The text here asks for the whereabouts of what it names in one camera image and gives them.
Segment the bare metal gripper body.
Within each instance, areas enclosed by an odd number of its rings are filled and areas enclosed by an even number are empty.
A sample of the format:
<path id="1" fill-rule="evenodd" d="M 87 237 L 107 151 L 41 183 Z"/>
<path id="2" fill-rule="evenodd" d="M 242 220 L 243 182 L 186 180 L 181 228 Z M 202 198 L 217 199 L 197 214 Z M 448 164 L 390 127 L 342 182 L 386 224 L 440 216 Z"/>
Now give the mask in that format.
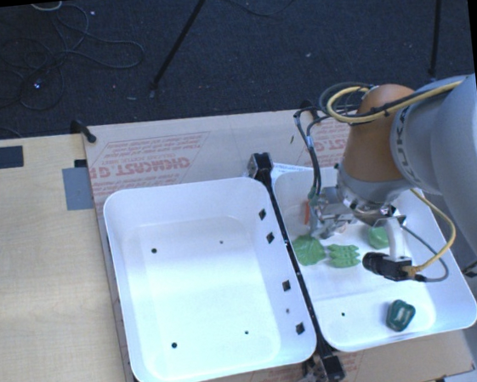
<path id="1" fill-rule="evenodd" d="M 321 189 L 309 205 L 310 217 L 320 220 L 347 220 L 348 225 L 360 221 L 375 226 L 393 214 L 394 182 L 358 182 Z"/>

